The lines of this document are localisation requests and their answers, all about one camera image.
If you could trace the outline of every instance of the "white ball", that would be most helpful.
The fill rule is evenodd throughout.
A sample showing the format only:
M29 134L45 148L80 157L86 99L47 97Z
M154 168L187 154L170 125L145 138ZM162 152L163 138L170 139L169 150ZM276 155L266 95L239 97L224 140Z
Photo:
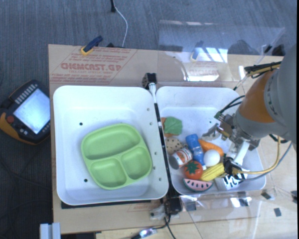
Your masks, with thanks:
M217 165L220 161L220 155L217 150L210 149L204 153L204 163L207 167Z

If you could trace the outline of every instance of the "tan surface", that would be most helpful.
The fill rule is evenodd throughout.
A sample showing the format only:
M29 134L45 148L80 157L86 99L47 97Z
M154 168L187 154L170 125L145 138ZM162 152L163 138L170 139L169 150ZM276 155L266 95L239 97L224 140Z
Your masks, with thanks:
M145 73L157 73L157 79L171 85L190 86L184 82L179 61L166 52L146 50L124 50L95 48L92 57L81 57L80 47L65 45L49 46L50 96L62 85L111 85L141 86ZM258 57L236 55L231 57L230 64L207 64L208 71L202 73L215 75L221 81L204 83L203 86L233 88L237 81L232 81L230 70L238 66L250 66ZM261 63L281 61L281 57L265 57ZM248 79L237 89L244 94L253 80ZM102 231L97 239L130 238L143 228L163 225L163 221L151 221L150 210L160 205L159 201L150 203L84 207L62 209L56 192L56 165L54 128L51 127L52 175L53 175L53 215L54 222L59 222L62 234ZM264 168L270 167L276 158L277 146L266 137L258 148ZM253 194L249 207L233 208L200 208L193 212L181 212L170 222L176 238L296 238L298 235L297 205L292 202L290 192L297 190L297 155L294 149L288 153L283 162L271 174L267 175L265 190L273 198L266 200L260 192ZM274 209L279 208L282 215L276 217ZM168 229L158 230L151 238L172 238Z

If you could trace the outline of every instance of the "device screen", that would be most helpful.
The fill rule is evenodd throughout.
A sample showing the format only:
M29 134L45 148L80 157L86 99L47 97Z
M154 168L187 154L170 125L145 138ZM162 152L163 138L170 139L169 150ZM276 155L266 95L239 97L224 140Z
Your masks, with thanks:
M38 134L50 121L50 99L40 89L37 89L13 114L35 134Z

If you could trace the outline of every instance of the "yellow corn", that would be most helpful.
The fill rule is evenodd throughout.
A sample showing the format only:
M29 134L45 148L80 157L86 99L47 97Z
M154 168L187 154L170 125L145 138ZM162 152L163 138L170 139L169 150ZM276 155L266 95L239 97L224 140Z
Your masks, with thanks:
M225 172L223 163L208 167L200 177L202 181L211 181Z

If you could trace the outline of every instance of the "table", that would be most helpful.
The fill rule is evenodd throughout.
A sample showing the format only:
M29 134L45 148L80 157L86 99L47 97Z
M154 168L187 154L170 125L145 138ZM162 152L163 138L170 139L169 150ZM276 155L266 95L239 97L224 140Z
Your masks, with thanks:
M156 73L159 84L193 86L200 77L202 86L229 87L237 84L232 70L250 66L259 58L251 55L229 55L228 63L200 61L193 64L186 52L134 50L95 47L88 56L80 54L80 46L49 45L49 80L51 99L51 150L53 179L53 219L60 223L62 234L101 232L96 238L130 238L140 230L164 224L151 220L150 211L161 203L62 208L56 191L55 131L53 93L63 85L140 86L145 73ZM281 61L282 57L265 57L261 63ZM244 94L252 85L247 80L237 89ZM276 144L269 137L258 147L263 166L270 167L276 157ZM252 193L250 206L235 208L229 198L222 208L197 207L183 210L172 217L170 228L176 238L281 238L297 237L297 204L291 191L297 190L297 155L292 149L279 167L267 175L262 192ZM167 228L152 238L171 238Z

